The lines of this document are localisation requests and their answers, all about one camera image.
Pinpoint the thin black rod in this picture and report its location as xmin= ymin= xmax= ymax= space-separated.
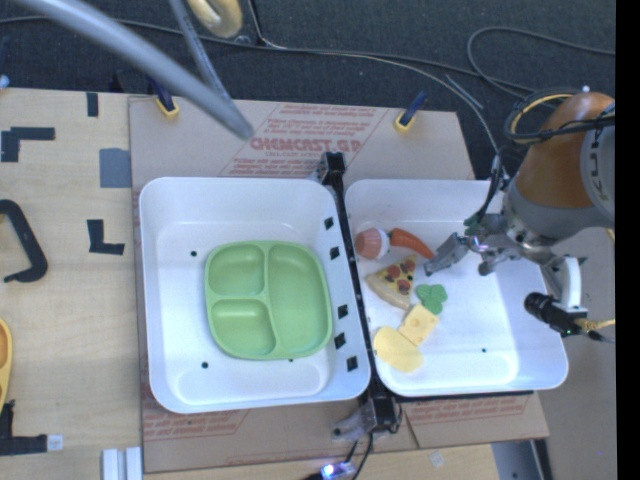
xmin=331 ymin=180 xmax=384 ymax=402

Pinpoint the white plastic tray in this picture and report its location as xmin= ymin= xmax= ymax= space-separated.
xmin=138 ymin=176 xmax=373 ymax=415
xmin=344 ymin=178 xmax=570 ymax=399

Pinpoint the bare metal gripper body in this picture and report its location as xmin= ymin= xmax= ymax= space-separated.
xmin=468 ymin=212 xmax=557 ymax=268

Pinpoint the pink and white cupcake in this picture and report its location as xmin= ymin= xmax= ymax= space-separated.
xmin=354 ymin=226 xmax=392 ymax=261

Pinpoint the yellow potato chip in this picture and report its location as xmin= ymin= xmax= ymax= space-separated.
xmin=372 ymin=325 xmax=425 ymax=374

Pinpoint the green divided plate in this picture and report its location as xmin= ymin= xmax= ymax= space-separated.
xmin=203 ymin=239 xmax=334 ymax=361

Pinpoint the black block with thin wires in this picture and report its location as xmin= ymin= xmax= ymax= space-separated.
xmin=366 ymin=392 xmax=403 ymax=435
xmin=315 ymin=151 xmax=348 ymax=188

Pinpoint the brown cardboard board red print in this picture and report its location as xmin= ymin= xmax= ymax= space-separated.
xmin=127 ymin=96 xmax=552 ymax=475

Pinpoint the yellow cheese wedge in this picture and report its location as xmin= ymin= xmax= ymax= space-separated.
xmin=397 ymin=302 xmax=441 ymax=348

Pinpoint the yellow divided plate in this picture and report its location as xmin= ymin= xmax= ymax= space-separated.
xmin=0 ymin=317 xmax=14 ymax=410

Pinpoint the orange carrot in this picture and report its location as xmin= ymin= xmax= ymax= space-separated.
xmin=388 ymin=227 xmax=437 ymax=261

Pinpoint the black cylinder on white bracket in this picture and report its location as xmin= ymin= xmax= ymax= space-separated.
xmin=523 ymin=254 xmax=590 ymax=339

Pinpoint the green broccoli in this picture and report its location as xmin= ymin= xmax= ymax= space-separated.
xmin=415 ymin=283 xmax=449 ymax=316

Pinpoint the pizza slice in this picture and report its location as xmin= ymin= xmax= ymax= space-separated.
xmin=364 ymin=253 xmax=418 ymax=311

